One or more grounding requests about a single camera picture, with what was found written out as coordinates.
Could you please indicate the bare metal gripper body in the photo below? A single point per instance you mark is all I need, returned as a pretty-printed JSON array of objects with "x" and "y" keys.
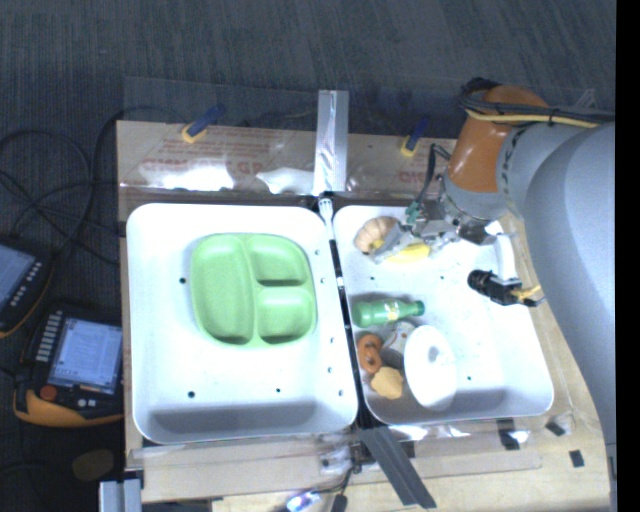
[{"x": 436, "y": 220}]

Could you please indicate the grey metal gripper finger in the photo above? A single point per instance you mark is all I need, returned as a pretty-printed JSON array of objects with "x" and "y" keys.
[
  {"x": 391, "y": 245},
  {"x": 442, "y": 241}
]

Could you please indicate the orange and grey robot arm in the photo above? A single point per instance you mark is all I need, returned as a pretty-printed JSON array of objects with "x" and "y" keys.
[{"x": 560, "y": 210}]

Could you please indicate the yellow banana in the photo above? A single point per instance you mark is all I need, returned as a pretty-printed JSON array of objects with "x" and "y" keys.
[{"x": 412, "y": 252}]

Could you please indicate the tan toy croissant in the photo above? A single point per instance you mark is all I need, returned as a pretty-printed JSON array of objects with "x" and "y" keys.
[{"x": 372, "y": 231}]

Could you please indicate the green plastic bottle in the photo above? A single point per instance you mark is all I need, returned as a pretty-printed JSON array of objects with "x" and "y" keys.
[{"x": 380, "y": 312}]

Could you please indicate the white printed can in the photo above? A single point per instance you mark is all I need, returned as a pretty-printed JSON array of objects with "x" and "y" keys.
[{"x": 395, "y": 340}]

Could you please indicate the brown toy doughnut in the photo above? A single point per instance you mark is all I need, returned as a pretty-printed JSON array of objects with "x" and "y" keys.
[{"x": 369, "y": 361}]

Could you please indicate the white plastic tray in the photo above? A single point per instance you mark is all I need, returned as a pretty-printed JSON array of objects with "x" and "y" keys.
[
  {"x": 165, "y": 360},
  {"x": 495, "y": 360}
]

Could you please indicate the tan toy biscuit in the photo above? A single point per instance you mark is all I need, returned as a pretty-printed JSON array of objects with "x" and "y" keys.
[{"x": 387, "y": 382}]

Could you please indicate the green divided plate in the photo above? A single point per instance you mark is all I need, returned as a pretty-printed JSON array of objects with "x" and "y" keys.
[{"x": 222, "y": 285}]

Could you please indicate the brown cardboard board red print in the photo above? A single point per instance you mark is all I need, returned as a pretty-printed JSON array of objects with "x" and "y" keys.
[{"x": 475, "y": 450}]

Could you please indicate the black cylinder on white bracket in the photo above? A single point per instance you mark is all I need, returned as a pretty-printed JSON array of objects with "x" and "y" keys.
[{"x": 492, "y": 286}]

